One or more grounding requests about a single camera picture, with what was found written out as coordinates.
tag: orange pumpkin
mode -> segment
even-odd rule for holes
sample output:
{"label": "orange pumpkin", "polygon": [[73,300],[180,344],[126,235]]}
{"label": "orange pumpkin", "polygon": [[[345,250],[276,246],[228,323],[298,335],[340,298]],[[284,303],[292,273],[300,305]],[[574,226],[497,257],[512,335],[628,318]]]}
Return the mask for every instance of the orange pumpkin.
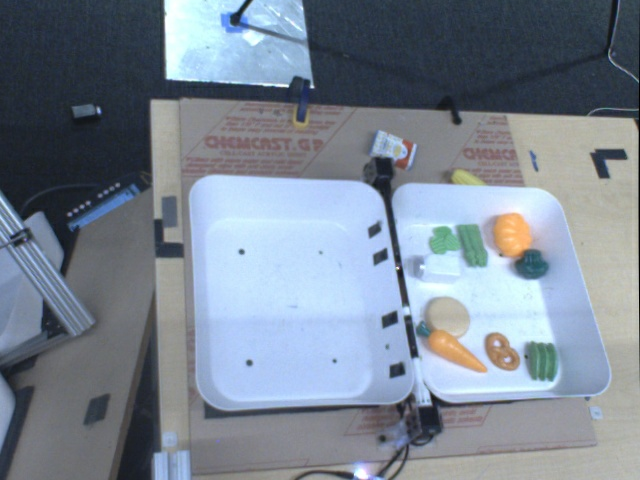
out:
{"label": "orange pumpkin", "polygon": [[504,256],[521,256],[531,246],[529,224],[519,213],[507,213],[496,219],[493,227],[496,246]]}

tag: white tray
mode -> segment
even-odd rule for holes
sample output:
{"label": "white tray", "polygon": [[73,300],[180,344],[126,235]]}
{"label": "white tray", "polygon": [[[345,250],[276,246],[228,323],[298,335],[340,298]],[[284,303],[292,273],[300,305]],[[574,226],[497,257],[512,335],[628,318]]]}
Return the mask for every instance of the white tray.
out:
{"label": "white tray", "polygon": [[189,202],[196,380],[209,404],[377,405],[409,394],[393,251],[373,188],[209,176]]}
{"label": "white tray", "polygon": [[[395,192],[394,215],[403,261],[430,252],[434,227],[478,224],[489,253],[486,268],[467,267],[453,284],[424,283],[405,273],[414,323],[434,297],[462,302],[471,325],[460,342],[488,368],[486,374],[456,366],[435,355],[419,339],[422,375],[429,390],[453,403],[592,396],[609,385],[611,371],[560,203],[534,188],[407,184]],[[529,223],[532,248],[549,263],[539,280],[525,280],[514,259],[501,257],[492,227],[504,213],[521,213]],[[513,372],[494,366],[484,350],[487,334],[500,332],[520,354]],[[534,381],[528,373],[525,344],[554,343],[560,369],[554,381]]]}

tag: dark floor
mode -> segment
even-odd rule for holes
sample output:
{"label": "dark floor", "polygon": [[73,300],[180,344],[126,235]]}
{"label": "dark floor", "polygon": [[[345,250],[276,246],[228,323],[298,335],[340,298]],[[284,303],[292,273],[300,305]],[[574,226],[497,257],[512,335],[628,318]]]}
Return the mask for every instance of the dark floor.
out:
{"label": "dark floor", "polygon": [[[328,104],[585,115],[638,108],[638,85],[603,54],[612,0],[304,0],[316,89]],[[639,64],[640,0],[621,0],[615,58]],[[0,189],[19,208],[61,184],[150,170],[152,98],[282,100],[274,88],[164,79],[163,0],[0,0]],[[72,121],[95,102],[101,120]],[[635,113],[614,113],[635,116]],[[29,211],[62,218],[82,191]],[[152,376],[125,458],[148,463]]]}

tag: toy pretzel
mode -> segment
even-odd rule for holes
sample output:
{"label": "toy pretzel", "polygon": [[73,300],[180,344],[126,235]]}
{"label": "toy pretzel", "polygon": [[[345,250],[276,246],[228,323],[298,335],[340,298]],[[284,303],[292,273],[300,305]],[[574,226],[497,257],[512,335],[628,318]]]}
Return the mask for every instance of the toy pretzel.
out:
{"label": "toy pretzel", "polygon": [[503,334],[492,332],[484,344],[489,359],[498,368],[513,371],[520,366],[520,356],[509,346],[509,340]]}

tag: cardboard sheet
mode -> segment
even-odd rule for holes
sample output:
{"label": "cardboard sheet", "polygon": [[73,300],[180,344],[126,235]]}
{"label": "cardboard sheet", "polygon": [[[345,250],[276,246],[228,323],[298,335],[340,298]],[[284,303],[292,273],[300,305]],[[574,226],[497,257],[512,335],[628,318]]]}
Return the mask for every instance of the cardboard sheet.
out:
{"label": "cardboard sheet", "polygon": [[[360,179],[371,141],[384,130],[418,144],[411,171],[394,187],[448,182],[456,167],[488,184],[523,185],[506,117],[447,112],[311,106],[309,127],[291,124],[293,106],[228,100],[182,100],[182,188],[193,474],[386,460],[378,435],[398,421],[395,407],[224,413],[205,405],[194,381],[193,296],[188,194],[214,173]],[[412,458],[594,446],[582,399],[451,406],[444,432]]]}

